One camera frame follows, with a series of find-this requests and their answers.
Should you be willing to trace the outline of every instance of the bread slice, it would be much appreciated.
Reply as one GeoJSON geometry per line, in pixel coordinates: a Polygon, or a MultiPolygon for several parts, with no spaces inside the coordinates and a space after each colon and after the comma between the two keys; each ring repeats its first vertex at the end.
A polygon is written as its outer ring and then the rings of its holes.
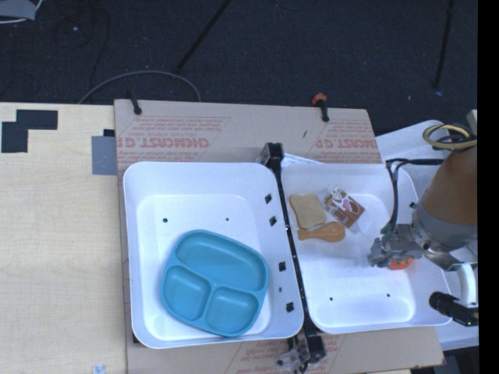
{"type": "Polygon", "coordinates": [[[326,222],[326,213],[315,194],[293,194],[289,204],[295,211],[296,221],[300,228],[308,230],[317,224],[326,222]]]}

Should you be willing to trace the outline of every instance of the blue plate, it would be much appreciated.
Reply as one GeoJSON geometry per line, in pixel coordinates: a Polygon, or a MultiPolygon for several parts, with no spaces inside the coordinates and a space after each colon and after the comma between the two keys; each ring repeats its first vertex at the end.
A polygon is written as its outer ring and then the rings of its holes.
{"type": "Polygon", "coordinates": [[[161,278],[161,301],[176,319],[224,337],[237,337],[257,320],[268,267],[254,249],[205,230],[185,233],[161,278]]]}

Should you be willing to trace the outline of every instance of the white plastic tray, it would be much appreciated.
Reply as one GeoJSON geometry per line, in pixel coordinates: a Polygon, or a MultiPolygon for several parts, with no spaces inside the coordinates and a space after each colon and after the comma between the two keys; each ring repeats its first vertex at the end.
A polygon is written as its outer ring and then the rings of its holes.
{"type": "Polygon", "coordinates": [[[123,179],[132,327],[149,348],[292,337],[303,324],[288,236],[274,174],[254,163],[140,162],[123,179]],[[204,229],[255,249],[269,269],[254,325],[238,337],[197,329],[161,304],[161,274],[174,244],[204,229]]]}
{"type": "MultiPolygon", "coordinates": [[[[300,241],[288,203],[310,318],[317,327],[326,333],[353,333],[450,321],[429,305],[434,291],[449,293],[442,270],[429,260],[417,259],[406,270],[371,267],[367,262],[393,209],[393,188],[384,164],[293,164],[283,171],[282,182],[287,198],[310,192],[325,196],[340,187],[366,208],[372,221],[365,233],[347,229],[340,242],[300,241]]],[[[409,204],[417,202],[417,196],[402,169],[398,195],[398,223],[411,223],[409,204]]]]}

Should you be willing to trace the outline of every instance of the snack package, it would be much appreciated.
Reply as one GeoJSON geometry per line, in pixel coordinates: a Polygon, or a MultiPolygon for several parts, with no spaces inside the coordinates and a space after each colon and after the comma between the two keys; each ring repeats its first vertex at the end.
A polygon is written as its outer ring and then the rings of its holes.
{"type": "Polygon", "coordinates": [[[370,225],[366,209],[339,187],[326,195],[323,206],[331,216],[353,231],[364,232],[370,225]]]}

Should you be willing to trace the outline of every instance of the toy chicken leg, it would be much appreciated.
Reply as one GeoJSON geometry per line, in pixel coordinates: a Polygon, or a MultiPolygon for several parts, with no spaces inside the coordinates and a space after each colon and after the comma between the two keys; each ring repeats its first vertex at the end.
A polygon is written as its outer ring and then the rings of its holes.
{"type": "Polygon", "coordinates": [[[345,237],[345,226],[337,221],[330,221],[323,224],[316,230],[298,230],[298,238],[306,240],[308,238],[319,238],[328,242],[338,242],[345,237]]]}

